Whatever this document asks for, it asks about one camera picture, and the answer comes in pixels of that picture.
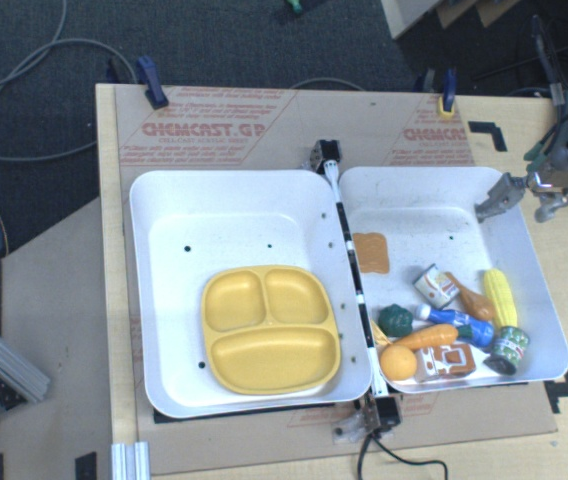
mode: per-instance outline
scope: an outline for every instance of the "wooden table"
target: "wooden table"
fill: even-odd
[[[128,313],[126,260],[122,233],[123,208],[117,142],[115,86],[96,89],[98,141],[100,154],[101,204],[104,238],[104,268],[108,319],[111,421],[114,443],[131,444],[139,440],[133,386],[131,328]],[[376,94],[378,101],[396,101],[397,94]],[[547,100],[494,97],[456,99],[476,165],[525,172],[523,154],[553,122],[553,109]],[[473,134],[468,121],[495,122],[502,130],[508,152],[497,153],[490,136]],[[527,194],[521,203],[527,226],[551,296],[555,302],[568,341],[568,208],[555,219],[538,224],[533,213],[538,201]],[[441,459],[451,478],[568,478],[568,398],[560,402],[556,415],[558,432],[509,439],[467,442],[403,450],[405,458]],[[490,400],[487,400],[490,411]],[[354,478],[356,457],[351,454],[303,461],[231,468],[226,478]],[[219,478],[219,471],[199,471],[161,476],[163,479]],[[439,466],[410,468],[383,453],[369,453],[364,465],[367,479],[406,477],[442,478]]]

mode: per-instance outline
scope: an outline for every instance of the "yellow corn cob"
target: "yellow corn cob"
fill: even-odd
[[[497,268],[487,270],[484,274],[484,292],[495,304],[495,330],[507,325],[517,327],[517,309],[504,272]]]

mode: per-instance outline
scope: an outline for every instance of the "gray surface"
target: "gray surface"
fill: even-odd
[[[75,480],[97,453],[110,476],[110,401],[96,199],[3,260],[2,335],[51,377],[46,400],[0,420],[8,480]]]

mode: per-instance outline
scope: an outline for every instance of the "black floor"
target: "black floor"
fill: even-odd
[[[333,77],[406,92],[427,69],[438,89],[455,67],[458,94],[506,95],[548,85],[539,62],[523,62],[535,58],[537,14],[568,81],[568,0],[523,0],[488,28],[474,10],[446,30],[429,14],[396,41],[380,0],[303,1],[305,12],[296,17],[284,0],[67,0],[59,37],[99,41],[131,63],[150,55],[165,84],[288,88]],[[62,0],[0,0],[0,80],[54,38],[61,12]],[[52,48],[0,92],[0,214],[11,249],[98,196],[94,147],[26,161],[95,140],[94,85],[112,81],[107,68],[116,57],[101,46],[70,43]],[[509,67],[516,62],[522,65]],[[128,83],[117,60],[115,67]]]

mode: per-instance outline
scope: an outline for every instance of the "yellow plate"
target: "yellow plate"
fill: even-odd
[[[322,283],[290,266],[226,270],[202,295],[206,353],[217,380],[249,395],[309,389],[340,364],[335,317]]]

